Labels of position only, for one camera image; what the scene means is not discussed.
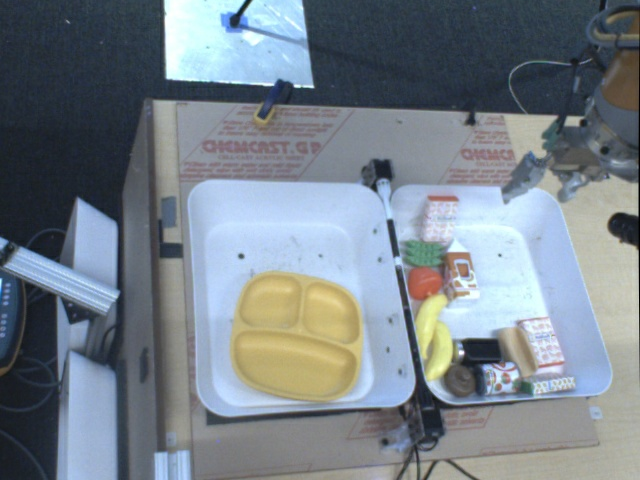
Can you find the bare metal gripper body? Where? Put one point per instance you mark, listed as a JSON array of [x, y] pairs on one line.
[[582, 155]]

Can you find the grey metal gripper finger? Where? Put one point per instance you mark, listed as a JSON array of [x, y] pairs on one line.
[[522, 178], [570, 187]]

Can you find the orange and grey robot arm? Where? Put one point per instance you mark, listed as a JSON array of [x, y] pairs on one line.
[[622, 75]]

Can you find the white plastic tray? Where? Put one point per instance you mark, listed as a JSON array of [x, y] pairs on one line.
[[280, 238], [525, 268]]

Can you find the orange patterned white carton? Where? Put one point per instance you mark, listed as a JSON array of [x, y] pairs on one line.
[[440, 220]]

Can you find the orange and white milk carton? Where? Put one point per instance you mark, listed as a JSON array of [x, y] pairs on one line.
[[462, 275]]

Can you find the green toy pea pods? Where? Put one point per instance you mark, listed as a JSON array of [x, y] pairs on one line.
[[422, 253]]

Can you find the red toy tomato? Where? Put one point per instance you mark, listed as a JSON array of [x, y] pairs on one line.
[[424, 283]]

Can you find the red patterned white carton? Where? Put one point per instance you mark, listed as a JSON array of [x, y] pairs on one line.
[[545, 343]]

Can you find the thin black and white rod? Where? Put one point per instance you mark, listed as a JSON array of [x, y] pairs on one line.
[[400, 278]]

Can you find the yellow banana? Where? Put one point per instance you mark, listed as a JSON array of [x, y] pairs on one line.
[[441, 353], [429, 318]]

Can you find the tan toy bread slice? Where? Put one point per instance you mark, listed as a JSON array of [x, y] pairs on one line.
[[520, 350]]

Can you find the black can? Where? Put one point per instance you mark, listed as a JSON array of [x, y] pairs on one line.
[[480, 351]]

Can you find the green and white packet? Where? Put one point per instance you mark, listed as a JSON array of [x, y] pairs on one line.
[[550, 385]]

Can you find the white can with red print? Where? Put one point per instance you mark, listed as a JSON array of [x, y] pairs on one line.
[[500, 378]]

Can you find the brown toy doughnut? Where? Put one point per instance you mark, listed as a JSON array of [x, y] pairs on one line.
[[459, 381]]

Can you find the brown cardboard board red print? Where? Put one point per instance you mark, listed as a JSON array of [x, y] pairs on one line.
[[310, 148]]

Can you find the yellow divided plate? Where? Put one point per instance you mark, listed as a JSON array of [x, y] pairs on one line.
[[295, 358]]

